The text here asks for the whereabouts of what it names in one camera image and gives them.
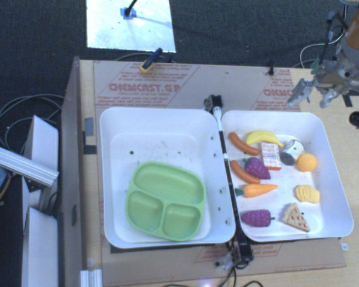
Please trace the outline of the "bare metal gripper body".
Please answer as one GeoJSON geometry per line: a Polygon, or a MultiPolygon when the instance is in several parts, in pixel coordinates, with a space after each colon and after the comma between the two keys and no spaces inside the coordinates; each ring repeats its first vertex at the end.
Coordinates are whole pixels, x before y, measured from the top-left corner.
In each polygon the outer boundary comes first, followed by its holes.
{"type": "Polygon", "coordinates": [[[321,90],[335,90],[345,94],[350,90],[359,93],[359,66],[347,59],[323,60],[314,66],[315,86],[321,90]]]}

